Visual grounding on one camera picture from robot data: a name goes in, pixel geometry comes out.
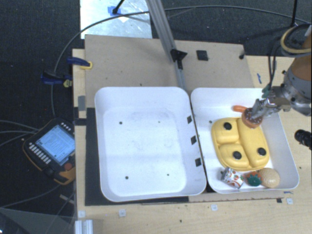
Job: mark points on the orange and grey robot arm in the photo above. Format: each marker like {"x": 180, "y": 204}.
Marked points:
{"x": 301, "y": 69}

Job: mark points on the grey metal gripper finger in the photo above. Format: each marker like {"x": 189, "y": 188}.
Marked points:
{"x": 265, "y": 112}
{"x": 256, "y": 106}

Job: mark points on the brown cardboard board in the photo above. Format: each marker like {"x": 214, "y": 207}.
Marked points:
{"x": 136, "y": 62}

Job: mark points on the orange carrot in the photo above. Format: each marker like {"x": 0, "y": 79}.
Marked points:
{"x": 237, "y": 108}

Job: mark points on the green and red toy vegetable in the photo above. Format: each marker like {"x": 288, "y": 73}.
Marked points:
{"x": 253, "y": 178}

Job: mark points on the white plastic tray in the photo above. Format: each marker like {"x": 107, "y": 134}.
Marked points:
{"x": 214, "y": 106}
{"x": 146, "y": 145}

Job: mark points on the black block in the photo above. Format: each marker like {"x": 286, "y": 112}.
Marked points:
{"x": 202, "y": 55}

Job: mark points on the tan bread roll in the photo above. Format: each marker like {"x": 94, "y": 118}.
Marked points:
{"x": 270, "y": 177}

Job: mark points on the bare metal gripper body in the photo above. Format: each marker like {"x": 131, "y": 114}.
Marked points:
{"x": 280, "y": 100}

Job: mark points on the brown doughnut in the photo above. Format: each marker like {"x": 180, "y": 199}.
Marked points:
{"x": 251, "y": 122}

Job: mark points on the yellow divided plate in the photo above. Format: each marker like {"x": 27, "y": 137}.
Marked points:
{"x": 246, "y": 145}

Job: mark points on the white can with red print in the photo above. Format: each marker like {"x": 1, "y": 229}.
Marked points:
{"x": 233, "y": 178}

